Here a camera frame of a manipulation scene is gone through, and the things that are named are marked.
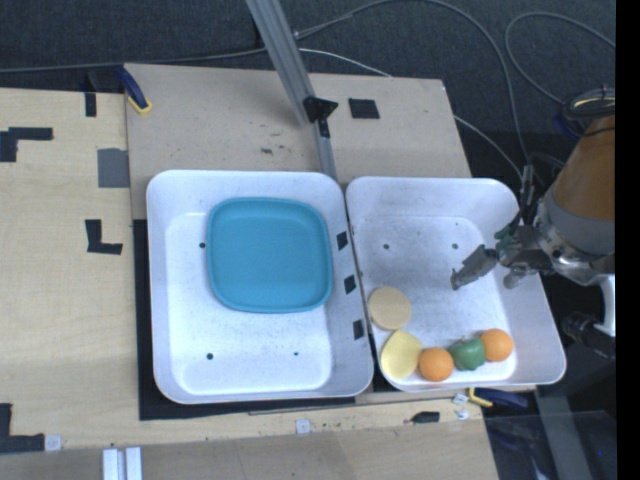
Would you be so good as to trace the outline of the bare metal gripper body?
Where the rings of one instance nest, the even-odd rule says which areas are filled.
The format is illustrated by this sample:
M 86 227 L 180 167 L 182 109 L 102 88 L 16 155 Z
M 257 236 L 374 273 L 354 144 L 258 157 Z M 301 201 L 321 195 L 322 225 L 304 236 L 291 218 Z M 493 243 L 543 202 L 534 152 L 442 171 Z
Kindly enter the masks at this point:
M 615 275 L 614 224 L 575 215 L 540 212 L 529 225 L 496 233 L 499 262 L 518 279 L 531 272 L 555 273 L 579 285 L 597 285 Z

